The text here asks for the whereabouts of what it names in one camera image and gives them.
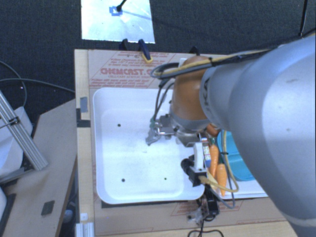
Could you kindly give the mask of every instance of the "dark floor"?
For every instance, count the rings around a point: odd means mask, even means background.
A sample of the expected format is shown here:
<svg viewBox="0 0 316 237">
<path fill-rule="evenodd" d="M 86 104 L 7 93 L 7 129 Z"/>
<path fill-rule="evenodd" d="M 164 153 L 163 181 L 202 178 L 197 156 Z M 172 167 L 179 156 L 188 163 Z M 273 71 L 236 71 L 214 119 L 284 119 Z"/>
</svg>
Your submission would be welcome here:
<svg viewBox="0 0 316 237">
<path fill-rule="evenodd" d="M 300 29 L 304 0 L 150 0 L 156 44 L 151 51 L 231 53 L 280 44 Z M 309 0 L 305 30 L 315 27 Z M 81 39 L 80 0 L 0 0 L 0 61 L 23 78 L 74 89 L 74 49 L 118 49 L 117 42 Z M 0 65 L 0 79 L 15 75 Z M 26 82 L 26 111 L 40 114 L 75 96 Z M 0 82 L 14 108 L 24 93 L 16 81 Z"/>
</svg>

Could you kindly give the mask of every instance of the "cardboard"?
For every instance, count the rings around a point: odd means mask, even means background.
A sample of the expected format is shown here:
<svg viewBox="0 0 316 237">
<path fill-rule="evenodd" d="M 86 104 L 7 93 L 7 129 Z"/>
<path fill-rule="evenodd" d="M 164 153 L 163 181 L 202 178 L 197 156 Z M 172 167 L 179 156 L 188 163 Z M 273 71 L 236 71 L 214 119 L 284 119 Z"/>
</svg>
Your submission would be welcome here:
<svg viewBox="0 0 316 237">
<path fill-rule="evenodd" d="M 180 58 L 192 56 L 192 54 L 180 53 L 151 53 L 151 55 L 154 61 L 147 64 L 140 52 L 90 50 L 88 52 L 90 100 L 94 92 L 101 87 L 157 88 L 160 81 L 150 77 L 151 69 L 163 63 L 179 62 Z M 90 109 L 92 110 L 92 101 L 90 101 Z M 90 115 L 91 135 L 94 141 L 93 111 Z M 187 214 L 198 207 L 195 201 L 102 208 L 102 202 L 96 192 L 94 143 L 92 143 L 92 162 L 96 236 L 189 229 L 197 226 L 196 223 L 187 220 Z M 219 205 L 220 214 L 214 221 L 206 222 L 205 226 L 286 221 L 268 197 L 236 200 L 236 207 L 232 210 L 221 203 Z"/>
</svg>

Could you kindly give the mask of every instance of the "carrot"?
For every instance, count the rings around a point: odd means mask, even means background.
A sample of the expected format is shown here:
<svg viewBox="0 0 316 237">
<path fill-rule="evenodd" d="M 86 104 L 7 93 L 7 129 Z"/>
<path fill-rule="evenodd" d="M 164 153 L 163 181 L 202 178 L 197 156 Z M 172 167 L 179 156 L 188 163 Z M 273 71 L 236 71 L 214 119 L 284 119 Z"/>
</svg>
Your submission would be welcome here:
<svg viewBox="0 0 316 237">
<path fill-rule="evenodd" d="M 218 147 L 215 144 L 212 144 L 209 147 L 209 153 L 211 155 L 211 166 L 209 168 L 209 172 L 211 175 L 215 178 L 216 175 L 216 168 L 218 164 L 218 158 L 219 158 L 219 150 Z"/>
<path fill-rule="evenodd" d="M 223 163 L 218 164 L 216 169 L 216 179 L 219 185 L 226 187 L 227 182 L 227 172 L 226 167 Z M 225 191 L 221 190 L 222 196 L 225 196 Z"/>
</svg>

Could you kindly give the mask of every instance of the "blue plate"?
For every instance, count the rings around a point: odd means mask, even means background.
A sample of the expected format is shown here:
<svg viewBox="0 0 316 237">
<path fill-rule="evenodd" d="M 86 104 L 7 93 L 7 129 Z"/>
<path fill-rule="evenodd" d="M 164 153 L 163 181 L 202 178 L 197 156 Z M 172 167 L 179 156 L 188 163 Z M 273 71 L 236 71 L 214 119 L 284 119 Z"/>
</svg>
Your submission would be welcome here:
<svg viewBox="0 0 316 237">
<path fill-rule="evenodd" d="M 222 152 L 222 132 L 217 136 L 218 148 Z M 238 181 L 251 181 L 255 178 L 247 168 L 243 159 L 241 158 L 238 149 L 235 145 L 232 133 L 226 132 L 226 149 L 228 152 L 228 160 L 231 166 L 232 172 Z"/>
</svg>

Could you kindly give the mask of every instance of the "gray cable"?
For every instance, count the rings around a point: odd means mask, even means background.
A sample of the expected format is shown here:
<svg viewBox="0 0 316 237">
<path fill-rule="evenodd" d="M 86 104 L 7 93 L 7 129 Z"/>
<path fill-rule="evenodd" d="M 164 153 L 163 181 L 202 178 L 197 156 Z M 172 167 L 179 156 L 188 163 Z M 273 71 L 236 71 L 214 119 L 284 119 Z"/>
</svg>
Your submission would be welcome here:
<svg viewBox="0 0 316 237">
<path fill-rule="evenodd" d="M 68 88 L 65 88 L 63 86 L 59 86 L 59 85 L 55 85 L 55 84 L 52 84 L 52 83 L 49 83 L 49 82 L 45 82 L 45 81 L 40 81 L 40 80 L 35 80 L 35 79 L 27 79 L 27 78 L 7 78 L 7 79 L 1 79 L 0 82 L 2 81 L 31 81 L 31 82 L 36 82 L 36 83 L 41 83 L 41 84 L 44 84 L 44 85 L 48 85 L 48 86 L 51 86 L 51 87 L 55 87 L 55 88 L 58 88 L 58 89 L 62 89 L 62 90 L 65 90 L 65 91 L 68 91 L 68 92 L 71 92 L 71 93 L 75 93 L 74 90 L 72 89 L 68 89 Z"/>
<path fill-rule="evenodd" d="M 6 64 L 6 63 L 3 62 L 3 61 L 0 61 L 0 64 L 2 64 L 3 66 L 5 66 L 6 68 L 10 69 L 20 80 L 22 79 L 21 76 L 20 76 L 10 65 Z M 24 84 L 24 82 L 23 82 L 22 80 L 21 80 L 21 83 L 22 83 L 23 89 L 24 89 L 24 95 L 25 95 L 25 97 L 24 97 L 23 107 L 25 107 L 26 101 L 27 101 L 27 99 L 28 99 L 28 92 L 27 92 L 26 86 L 25 86 L 25 84 Z"/>
</svg>

